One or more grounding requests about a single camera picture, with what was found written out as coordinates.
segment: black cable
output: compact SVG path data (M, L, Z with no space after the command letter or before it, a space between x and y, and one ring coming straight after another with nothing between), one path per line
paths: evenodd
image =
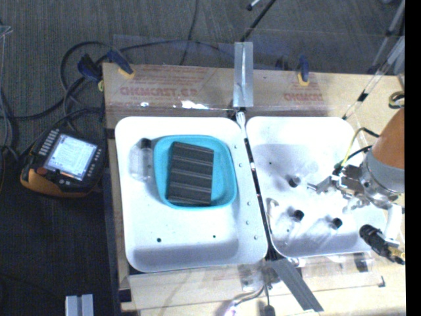
M4 57L5 49L6 49L6 41L3 37L2 48L1 48L2 56L1 56L1 61L0 61L0 111L2 114L1 116L5 122L5 130L4 130L3 144L1 144L0 146L7 146L7 141L9 139L9 130L11 132L11 142L13 142L13 127L10 122L9 114L7 113L6 105L3 99L2 85L3 85L3 67L5 64L5 57Z
M263 288L264 288L264 293L266 294L266 299L268 300L268 305L270 305L268 285L265 284Z
M195 0L195 9L194 9L194 13L193 13L193 19L191 21L191 26L190 26L190 30L189 30L189 35L187 36L187 44L186 44L186 49L184 50L183 56L182 56L182 60L180 61L180 66L182 66L184 64L184 60L186 59L186 55L187 55L187 50L189 48L189 41L191 40L191 35L193 33L193 29L195 27L196 24L196 18L197 18L197 8L199 5L199 0Z
M269 9L272 7L272 5L276 2L276 0L270 0L269 3L263 8L263 10L260 12L258 17L253 21L249 29L244 33L244 35L241 37L240 42L244 42L251 32L256 28L256 26L259 24L259 22L263 19L263 17L266 15L266 13L269 11Z
M264 292L264 286L262 288L260 288L259 290L257 290L257 292L255 294L251 294L251 295L245 296L244 298L240 299L237 303L234 304L234 306L237 306L237 305L239 305L243 302L251 301L255 298L258 298L263 292Z
M168 39L168 40L162 40L162 41L156 41L156 42L149 42L149 43L144 43L144 44L139 44L139 45L131 45L129 47L125 47L125 48L120 49L120 51L125 52L125 51L129 51L129 50L132 50L132 49L139 49L139 48L144 48L144 47L151 47L153 45L162 45L162 44L177 43L177 42L186 42L186 40L184 40L184 39L179 39L179 40L178 39L177 40L176 39ZM190 41L189 43L194 43L194 44L197 44L197 45L203 45L205 47L209 47L213 50L218 51L219 53L223 53L226 56L229 56L231 59L233 58L232 54L221 50L221 48L219 48L215 45L212 45L212 44L209 44L209 43L206 43L206 42L200 42L200 41Z
M349 155L348 160L350 160L352 157L358 155L361 152L366 153L371 147L372 145L369 145L369 146L363 147L362 149L359 149L358 151L355 151L354 153ZM342 171L343 169L343 166L341 166L342 162L343 162L343 159L335 165L335 169L332 173L333 175L338 176L339 173Z
M63 103L63 98L58 101L57 103L55 103L54 105L52 105L50 108L47 108L46 110L43 110L40 113L35 113L33 115L24 115L24 116L12 116L10 117L11 119L14 120L34 120L34 119L38 119L41 117L44 117L46 115L48 115L49 113L52 113L55 109L58 109Z
M7 145L6 146L1 146L0 147L0 153L2 153L4 151L8 151L13 156L13 159L15 161L18 161L19 160L18 153L11 146L7 146Z
M379 134L377 134L377 133L375 133L375 132L373 132L373 131L371 131L371 130L369 130L367 128L361 128L361 130L364 131L364 132L366 132L367 134L375 137L375 138L379 138L380 137Z
M80 84L82 84L82 82L85 80L84 77L81 77L79 79L77 79L77 81L73 82L73 84L66 90L66 93L64 94L63 97L63 104L62 104L62 109L63 109L63 115L64 117L66 117L68 115L67 112L67 106L66 106L66 102L68 98L72 98L71 93L78 87L80 86ZM76 131L75 127L73 126L73 124L70 122L70 118L66 119L69 127L73 130Z

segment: small black object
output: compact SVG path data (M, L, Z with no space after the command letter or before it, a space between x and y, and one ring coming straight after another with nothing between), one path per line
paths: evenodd
M303 217L304 217L304 212L303 211L300 211L299 209L297 209L293 214L292 214L292 216L294 217L294 218L296 218L298 221L301 221L301 220L303 220Z
M270 304L264 307L264 316L276 316L275 308L272 307Z
M96 65L88 54L82 56L78 62L79 72L85 76L88 80L95 82L101 81L103 77L103 71L101 66Z
M342 220L340 218L335 218L332 220L332 224L335 229L338 229L340 226L342 226Z
M301 183L301 179L298 176L293 176L288 181L288 184L293 188L296 188L298 185L300 185L300 183Z
M150 149L152 146L152 141L147 138L142 138L140 140L140 149Z
M397 244L394 244L394 240L386 239L380 229L365 224L360 228L359 234L378 255L400 265L405 264L405 257L398 251Z
M118 291L118 299L120 302L131 302L132 301L132 291L130 289L121 289Z
M210 206L213 159L212 149L174 142L167 199L179 206Z

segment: wire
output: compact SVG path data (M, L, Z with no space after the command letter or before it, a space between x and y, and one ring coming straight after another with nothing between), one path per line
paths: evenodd
M350 154L349 156L348 156L348 160L350 160L352 157L354 157L354 156L356 156L356 155L358 155L359 153L361 153L361 152L364 152L364 153L366 153L369 149L371 149L371 147L372 147L372 145L369 145L369 146L366 146L366 147L363 147L362 149L359 149L358 151L355 151L354 153L352 153L352 154ZM333 174L334 175L339 175L339 173L341 172L341 170L343 169L343 165L342 165L342 162L343 161L340 161L340 162L338 162L336 165L335 165L335 169L334 169L334 171L333 171Z
M192 33L193 33L193 29L194 29L195 24L196 24L196 18L197 18L197 8L198 8L198 5L199 5L199 0L195 0L195 9L194 9L194 13L193 13L193 19L192 19L192 21L191 21L191 26L190 26L189 34L188 34L188 36L187 36L186 49L184 50L182 60L180 61L180 64L179 64L180 66L182 66L182 65L183 65L184 60L186 59L187 49L188 49L188 47L189 47L189 41L191 40L191 35L192 35Z
M264 288L264 293L266 294L266 299L268 300L268 305L270 305L268 285L267 285L267 284L265 284L265 285L263 286L263 288Z
M405 108L405 92L394 92L389 96L389 108Z
M2 146L6 146L7 145L7 140L9 139L9 130L11 132L11 142L13 142L13 127L12 124L10 122L10 118L9 118L9 114L6 111L6 105L5 102L3 100L3 67L5 64L5 50L6 50L6 40L5 40L5 36L1 37L2 39L2 44L1 44L1 61L0 61L0 111L3 117L3 120L5 122L5 133L4 133L4 138L3 138L3 144Z
M6 146L1 146L0 147L0 153L2 153L5 150L7 150L13 156L13 159L15 161L18 161L19 160L18 153L11 146L7 146L6 145Z
M255 19L255 21L253 21L249 29L241 37L240 42L244 42L250 36L251 32L256 28L256 26L259 24L259 22L262 20L262 18L265 16L265 14L269 11L269 9L275 2L276 0L269 1L269 3L263 8L258 17Z
M358 133L360 133L361 131L365 131L366 133L368 133L368 134L370 134L370 135L372 135L372 136L374 136L376 138L379 138L380 137L378 134L374 133L373 131L371 131L371 130L369 130L367 128L359 128L354 133L353 139L351 140L351 143L349 144L349 147L348 147L348 150L347 150L347 154L345 155L345 158L342 160L341 167L343 167L345 165L345 163L347 162L347 160L349 159L349 154L351 152L351 148L352 148L352 146L354 144L355 138L357 138Z
M38 119L38 118L44 117L45 115L48 115L49 113L53 112L55 109L58 109L61 106L62 103L63 103L63 98L60 101L58 101L57 103L55 103L54 105L52 105L50 108L47 108L46 110L43 110L40 113L35 113L33 115L24 115L24 116L12 116L10 118L14 119L14 120Z
M77 79L75 82L73 82L73 84L67 89L64 97L63 97L63 103L62 103L62 107L63 107L63 114L64 117L66 117L68 115L67 113L67 108L66 108L66 101L68 97L71 97L71 93L78 87L80 86L80 84L83 83L83 81L85 80L84 77L81 77L79 79ZM67 123L69 125L69 127L71 127L71 129L73 129L74 131L76 131L75 127L73 126L73 124L69 121L70 118L67 118Z
M255 298L258 298L262 293L263 293L263 291L264 291L264 287L265 287L266 285L264 285L264 286L262 286L262 288L260 288L259 290L257 290L256 292L253 292L252 294L250 294L250 295L247 295L247 296L245 296L244 298L241 298L240 300L238 300L238 301L236 301L236 302L234 302L234 306L237 306L237 305L239 305L239 304L241 304L241 303L243 303L243 302L246 302L246 301L251 301L251 300L253 300L253 299L255 299Z

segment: metal bracket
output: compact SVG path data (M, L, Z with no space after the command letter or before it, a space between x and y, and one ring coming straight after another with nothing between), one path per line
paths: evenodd
M236 42L234 48L233 107L253 106L253 42Z
M66 316L93 316L93 295L66 296Z

